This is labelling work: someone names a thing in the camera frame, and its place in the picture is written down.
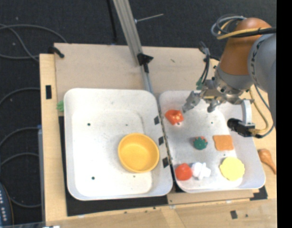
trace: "black tape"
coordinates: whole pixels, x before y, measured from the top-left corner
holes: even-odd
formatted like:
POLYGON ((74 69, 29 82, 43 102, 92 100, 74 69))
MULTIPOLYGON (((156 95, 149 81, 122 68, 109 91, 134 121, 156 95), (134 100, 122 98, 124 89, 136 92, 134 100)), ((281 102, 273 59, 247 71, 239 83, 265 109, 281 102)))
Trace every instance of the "black tape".
POLYGON ((157 117, 155 118, 155 125, 157 125, 157 124, 159 124, 159 123, 160 123, 159 116, 157 116, 157 117))
POLYGON ((268 193, 266 192, 265 186, 263 186, 262 188, 259 188, 259 192, 254 193, 254 197, 250 198, 250 201, 266 199, 268 199, 268 193))
POLYGON ((159 138, 159 145, 161 145, 162 143, 164 143, 164 137, 163 136, 159 138))
POLYGON ((169 161, 168 161, 168 158, 167 157, 165 157, 164 159, 162 159, 162 161, 163 161, 163 167, 164 168, 169 165, 169 161))
POLYGON ((52 89, 50 85, 46 85, 46 99, 52 99, 52 89))
POLYGON ((236 210, 231 211, 231 216, 232 216, 232 219, 237 219, 238 218, 236 210))
POLYGON ((50 54, 54 54, 54 53, 56 53, 57 55, 59 55, 60 58, 64 58, 64 57, 65 57, 65 55, 62 54, 62 53, 60 52, 60 50, 58 50, 56 47, 49 47, 49 48, 48 48, 48 53, 50 53, 50 54))

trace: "black bracket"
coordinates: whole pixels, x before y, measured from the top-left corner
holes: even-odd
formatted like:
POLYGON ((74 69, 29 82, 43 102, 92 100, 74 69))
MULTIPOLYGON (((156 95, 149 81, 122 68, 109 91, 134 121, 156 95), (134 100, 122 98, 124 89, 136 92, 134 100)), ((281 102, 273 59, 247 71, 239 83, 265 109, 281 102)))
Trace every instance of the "black bracket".
POLYGON ((140 66, 144 66, 145 73, 149 73, 148 63, 150 63, 150 61, 154 58, 143 53, 139 53, 137 55, 137 59, 140 66))
POLYGON ((249 129, 254 129, 255 126, 244 126, 240 124, 241 122, 242 121, 240 121, 239 119, 230 118, 227 121, 227 126, 243 137, 252 137, 252 133, 249 131, 249 129))
POLYGON ((54 54, 54 53, 56 53, 57 55, 59 55, 60 58, 64 58, 64 57, 65 57, 65 55, 62 54, 62 53, 60 52, 60 50, 58 50, 56 47, 49 47, 49 48, 48 48, 48 53, 49 53, 49 54, 54 54))
POLYGON ((254 200, 266 200, 268 199, 268 193, 266 191, 265 186, 259 188, 259 192, 258 193, 254 193, 254 197, 250 198, 250 201, 254 201, 254 200))

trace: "aluminum rod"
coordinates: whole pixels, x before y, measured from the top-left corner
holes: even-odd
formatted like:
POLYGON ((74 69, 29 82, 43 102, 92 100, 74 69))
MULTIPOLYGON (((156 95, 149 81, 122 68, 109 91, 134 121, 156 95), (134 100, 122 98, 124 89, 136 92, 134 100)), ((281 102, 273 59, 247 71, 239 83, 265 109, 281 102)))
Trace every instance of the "aluminum rod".
POLYGON ((160 14, 157 14, 157 15, 154 15, 154 16, 150 16, 150 17, 146 17, 146 18, 142 18, 142 19, 135 19, 135 23, 137 24, 138 22, 149 20, 149 19, 154 19, 154 18, 157 18, 157 17, 161 17, 163 15, 164 15, 164 13, 160 13, 160 14))
MULTIPOLYGON (((122 30, 124 32, 127 44, 129 46, 131 55, 136 65, 139 65, 137 55, 143 53, 140 38, 136 29, 136 23, 132 15, 130 4, 128 0, 113 0, 113 3, 117 10, 117 15, 120 20, 122 30)), ((153 89, 150 83, 149 74, 141 67, 143 81, 145 89, 153 93, 153 89)))

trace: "black floor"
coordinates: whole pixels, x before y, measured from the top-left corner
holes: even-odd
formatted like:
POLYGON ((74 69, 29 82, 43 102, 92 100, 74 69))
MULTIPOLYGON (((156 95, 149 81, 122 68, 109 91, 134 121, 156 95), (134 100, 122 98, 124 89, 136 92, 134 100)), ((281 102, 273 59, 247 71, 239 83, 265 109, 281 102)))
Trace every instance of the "black floor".
MULTIPOLYGON (((129 0, 136 19, 164 16, 139 22, 143 46, 198 47, 203 41, 211 54, 220 56, 226 41, 217 41, 211 26, 224 14, 257 17, 272 26, 277 21, 277 0, 129 0)), ((116 35, 111 25, 107 0, 0 0, 0 24, 31 24, 61 34, 67 42, 125 45, 116 16, 116 35)), ((31 54, 47 53, 54 42, 63 40, 39 28, 14 27, 31 54)), ((9 29, 0 29, 0 54, 25 57, 19 40, 9 29)), ((0 56, 0 101, 9 93, 26 87, 39 87, 39 65, 33 59, 7 59, 0 56)), ((22 90, 0 105, 0 143, 10 133, 41 124, 37 89, 22 90)), ((15 133, 0 146, 1 163, 16 154, 38 153, 36 129, 15 133)), ((9 195, 23 205, 40 203, 39 162, 33 155, 19 156, 1 166, 0 181, 9 195)), ((13 203, 16 224, 41 221, 40 208, 24 208, 13 203)))

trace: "yellow bowl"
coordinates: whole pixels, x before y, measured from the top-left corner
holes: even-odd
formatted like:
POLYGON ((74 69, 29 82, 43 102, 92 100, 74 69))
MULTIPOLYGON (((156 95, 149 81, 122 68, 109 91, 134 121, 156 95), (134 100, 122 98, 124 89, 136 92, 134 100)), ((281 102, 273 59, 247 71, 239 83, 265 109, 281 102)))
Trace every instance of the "yellow bowl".
POLYGON ((144 173, 156 167, 160 152, 156 143, 148 136, 142 133, 131 133, 120 141, 118 157, 126 170, 144 173))

